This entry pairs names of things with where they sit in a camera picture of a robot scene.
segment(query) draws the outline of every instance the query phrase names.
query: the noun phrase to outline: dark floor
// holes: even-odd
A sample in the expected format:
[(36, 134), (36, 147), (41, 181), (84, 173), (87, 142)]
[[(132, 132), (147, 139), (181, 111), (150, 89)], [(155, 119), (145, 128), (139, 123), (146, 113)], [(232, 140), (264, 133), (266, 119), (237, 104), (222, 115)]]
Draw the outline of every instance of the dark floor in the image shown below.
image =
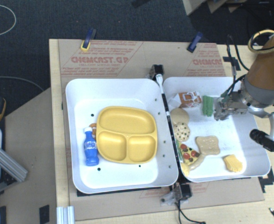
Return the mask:
[[(0, 0), (16, 14), (15, 27), (0, 36), (0, 76), (50, 86), (48, 40), (84, 39), (88, 28), (99, 40), (190, 42), (197, 31), (202, 42), (224, 44), (228, 34), (245, 45), (260, 30), (274, 30), (274, 0), (249, 0), (233, 13), (221, 7), (211, 14), (206, 3), (190, 16), (182, 0), (151, 0), (134, 7), (136, 0)], [(0, 7), (0, 33), (14, 22)], [(41, 90), (24, 81), (0, 79), (0, 96), (7, 100), (6, 115)]]

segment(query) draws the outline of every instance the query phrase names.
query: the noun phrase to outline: cardboard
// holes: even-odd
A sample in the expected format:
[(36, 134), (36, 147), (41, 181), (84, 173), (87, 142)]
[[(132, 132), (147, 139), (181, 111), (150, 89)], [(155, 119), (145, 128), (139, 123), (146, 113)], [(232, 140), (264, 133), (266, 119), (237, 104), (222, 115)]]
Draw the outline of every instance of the cardboard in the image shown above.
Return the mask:
[[(169, 187), (82, 196), (72, 181), (69, 123), (65, 87), (75, 78), (144, 78), (153, 64), (163, 64), (168, 77), (225, 76), (217, 45), (198, 43), (193, 53), (185, 42), (92, 41), (80, 50), (81, 40), (59, 40), (63, 115), (70, 205), (76, 220), (117, 217), (175, 210), (161, 206)], [(264, 200), (258, 178), (191, 183), (193, 197), (182, 208), (207, 207)]]

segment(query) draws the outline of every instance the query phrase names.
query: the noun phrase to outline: white cable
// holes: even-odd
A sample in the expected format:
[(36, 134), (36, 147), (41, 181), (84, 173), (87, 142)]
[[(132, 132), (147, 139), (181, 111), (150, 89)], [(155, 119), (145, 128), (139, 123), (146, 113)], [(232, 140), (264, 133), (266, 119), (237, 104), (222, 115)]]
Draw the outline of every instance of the white cable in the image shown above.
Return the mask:
[(13, 14), (13, 16), (14, 16), (14, 23), (13, 23), (12, 27), (9, 30), (0, 33), (0, 35), (4, 35), (5, 33), (8, 33), (10, 30), (12, 30), (14, 28), (14, 26), (16, 25), (16, 22), (17, 22), (17, 18), (16, 18), (15, 13), (10, 8), (8, 8), (8, 7), (4, 6), (4, 5), (0, 5), (0, 7), (4, 7), (5, 9), (9, 10)]

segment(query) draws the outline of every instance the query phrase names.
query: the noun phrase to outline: toy bottle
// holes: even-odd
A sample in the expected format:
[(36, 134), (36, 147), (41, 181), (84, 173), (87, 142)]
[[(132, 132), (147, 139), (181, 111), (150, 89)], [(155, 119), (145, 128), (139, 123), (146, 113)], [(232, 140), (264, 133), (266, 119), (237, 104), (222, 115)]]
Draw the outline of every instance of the toy bottle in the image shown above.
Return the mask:
[(96, 166), (99, 164), (98, 150), (96, 148), (96, 141), (92, 137), (92, 128), (86, 127), (84, 129), (86, 138), (84, 141), (84, 152), (85, 152), (85, 164), (87, 166)]

